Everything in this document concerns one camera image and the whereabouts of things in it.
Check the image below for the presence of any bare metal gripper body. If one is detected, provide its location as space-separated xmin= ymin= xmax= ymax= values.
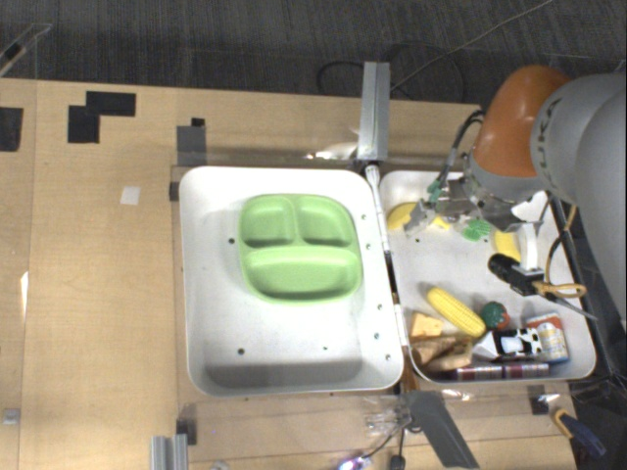
xmin=444 ymin=176 xmax=523 ymax=234

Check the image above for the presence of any yellow banana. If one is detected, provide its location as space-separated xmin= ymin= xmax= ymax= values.
xmin=493 ymin=229 xmax=522 ymax=263
xmin=386 ymin=202 xmax=452 ymax=232

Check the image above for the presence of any white plastic tray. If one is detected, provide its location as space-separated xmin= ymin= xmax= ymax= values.
xmin=379 ymin=169 xmax=598 ymax=385
xmin=178 ymin=165 xmax=406 ymax=399

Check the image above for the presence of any yellow corn cob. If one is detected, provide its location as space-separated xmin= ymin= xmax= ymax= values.
xmin=426 ymin=286 xmax=488 ymax=339

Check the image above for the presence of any orange cheese wedge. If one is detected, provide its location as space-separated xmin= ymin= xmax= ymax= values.
xmin=409 ymin=311 xmax=445 ymax=340

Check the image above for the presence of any green and orange toy vegetable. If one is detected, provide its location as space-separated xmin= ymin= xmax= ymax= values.
xmin=478 ymin=301 xmax=511 ymax=332

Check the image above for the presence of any green divided plate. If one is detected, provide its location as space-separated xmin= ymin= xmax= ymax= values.
xmin=238 ymin=193 xmax=364 ymax=306

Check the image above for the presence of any brown bread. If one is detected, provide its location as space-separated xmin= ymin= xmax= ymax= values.
xmin=410 ymin=334 xmax=474 ymax=374

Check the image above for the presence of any black and white milk carton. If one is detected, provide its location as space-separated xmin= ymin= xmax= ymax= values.
xmin=471 ymin=326 xmax=543 ymax=364

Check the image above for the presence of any red and white can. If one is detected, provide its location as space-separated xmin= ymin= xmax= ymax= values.
xmin=524 ymin=311 xmax=571 ymax=364

